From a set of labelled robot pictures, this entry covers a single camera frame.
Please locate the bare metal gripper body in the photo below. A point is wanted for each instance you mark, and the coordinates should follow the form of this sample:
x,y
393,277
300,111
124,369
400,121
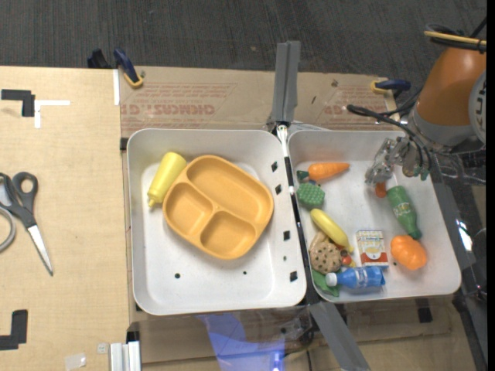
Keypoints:
x,y
392,152

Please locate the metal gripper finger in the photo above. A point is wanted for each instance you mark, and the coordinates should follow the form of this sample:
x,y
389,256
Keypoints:
x,y
386,174
373,174

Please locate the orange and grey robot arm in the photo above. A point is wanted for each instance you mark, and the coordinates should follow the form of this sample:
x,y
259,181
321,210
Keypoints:
x,y
444,91

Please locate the small orange sausage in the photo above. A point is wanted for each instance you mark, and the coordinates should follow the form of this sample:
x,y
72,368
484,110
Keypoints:
x,y
381,191

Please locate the green plastic bottle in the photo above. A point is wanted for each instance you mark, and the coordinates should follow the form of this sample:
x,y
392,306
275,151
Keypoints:
x,y
402,209

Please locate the white plastic tray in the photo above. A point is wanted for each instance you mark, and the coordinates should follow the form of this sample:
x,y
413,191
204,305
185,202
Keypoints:
x,y
216,284
363,215

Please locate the orange carrot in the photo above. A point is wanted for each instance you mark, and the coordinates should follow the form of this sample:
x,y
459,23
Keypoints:
x,y
328,169

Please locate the green textured toy food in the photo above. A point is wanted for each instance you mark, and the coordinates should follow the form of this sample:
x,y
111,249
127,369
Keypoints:
x,y
310,195

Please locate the yellow banana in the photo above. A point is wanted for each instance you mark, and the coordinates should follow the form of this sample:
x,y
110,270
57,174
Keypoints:
x,y
328,226

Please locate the white and red carton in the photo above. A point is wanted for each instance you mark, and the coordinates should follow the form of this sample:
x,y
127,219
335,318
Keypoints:
x,y
372,247

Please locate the orange toy pepper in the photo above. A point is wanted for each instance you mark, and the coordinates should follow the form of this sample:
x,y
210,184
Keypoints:
x,y
409,252

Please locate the beige toy bread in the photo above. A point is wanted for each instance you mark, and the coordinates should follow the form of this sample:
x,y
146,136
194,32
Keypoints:
x,y
318,239

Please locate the small red and orange toy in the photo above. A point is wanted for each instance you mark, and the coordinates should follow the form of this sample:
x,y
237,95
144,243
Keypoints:
x,y
346,259

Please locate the brown chocolate chip biscuit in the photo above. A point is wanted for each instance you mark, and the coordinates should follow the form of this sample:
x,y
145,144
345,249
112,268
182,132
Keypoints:
x,y
325,257

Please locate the blue plastic bottle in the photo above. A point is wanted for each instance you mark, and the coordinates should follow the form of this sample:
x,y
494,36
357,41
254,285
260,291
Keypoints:
x,y
359,277

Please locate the green toy leaf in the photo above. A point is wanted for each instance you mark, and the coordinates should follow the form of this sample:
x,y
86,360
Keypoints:
x,y
324,282

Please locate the orange divided plate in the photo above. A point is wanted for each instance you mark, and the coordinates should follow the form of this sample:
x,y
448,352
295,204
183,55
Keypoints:
x,y
216,191

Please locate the brown cardboard board red print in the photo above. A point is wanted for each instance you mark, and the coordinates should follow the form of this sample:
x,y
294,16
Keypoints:
x,y
232,99

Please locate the yellow squeeze bottle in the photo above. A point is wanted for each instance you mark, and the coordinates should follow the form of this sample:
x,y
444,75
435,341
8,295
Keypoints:
x,y
166,176

